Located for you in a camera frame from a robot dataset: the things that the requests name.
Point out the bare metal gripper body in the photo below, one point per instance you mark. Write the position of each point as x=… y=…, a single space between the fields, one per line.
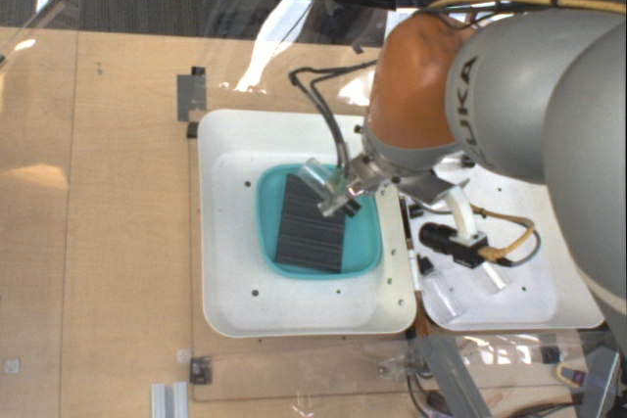
x=366 y=173

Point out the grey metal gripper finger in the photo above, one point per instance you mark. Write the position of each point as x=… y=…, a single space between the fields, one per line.
x=332 y=206
x=352 y=208

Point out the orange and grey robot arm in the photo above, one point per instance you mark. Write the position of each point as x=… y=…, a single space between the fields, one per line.
x=509 y=112

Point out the teal square plate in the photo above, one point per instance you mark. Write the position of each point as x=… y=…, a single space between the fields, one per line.
x=365 y=235

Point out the dark grey ribbed rectangular pad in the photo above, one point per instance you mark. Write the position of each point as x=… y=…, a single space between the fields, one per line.
x=308 y=230

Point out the black block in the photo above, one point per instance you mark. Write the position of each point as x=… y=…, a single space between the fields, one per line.
x=416 y=210
x=425 y=264

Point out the thin black and white rod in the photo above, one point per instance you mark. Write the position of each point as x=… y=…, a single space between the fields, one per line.
x=413 y=266

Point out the white plastic tray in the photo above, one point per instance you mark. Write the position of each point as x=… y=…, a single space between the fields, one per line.
x=230 y=220
x=534 y=279

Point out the black cylinder on white bracket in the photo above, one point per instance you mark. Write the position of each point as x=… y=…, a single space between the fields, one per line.
x=448 y=240

